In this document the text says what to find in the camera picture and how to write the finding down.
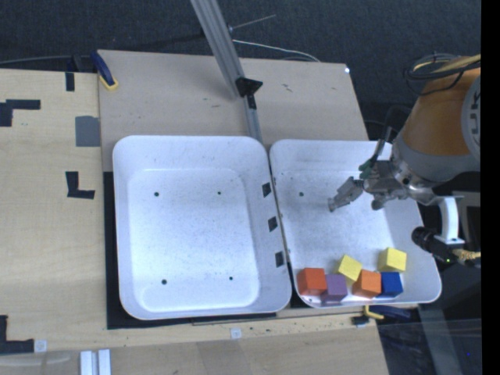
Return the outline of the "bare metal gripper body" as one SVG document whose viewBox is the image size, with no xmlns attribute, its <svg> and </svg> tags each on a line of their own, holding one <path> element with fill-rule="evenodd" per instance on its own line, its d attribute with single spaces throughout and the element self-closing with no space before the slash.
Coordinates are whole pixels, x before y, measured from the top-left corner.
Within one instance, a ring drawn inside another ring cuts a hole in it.
<svg viewBox="0 0 500 375">
<path fill-rule="evenodd" d="M 433 184 L 416 175 L 404 162 L 368 160 L 362 165 L 362 181 L 366 193 L 373 198 L 382 196 L 386 202 L 411 198 L 423 205 L 430 205 L 434 201 Z"/>
</svg>

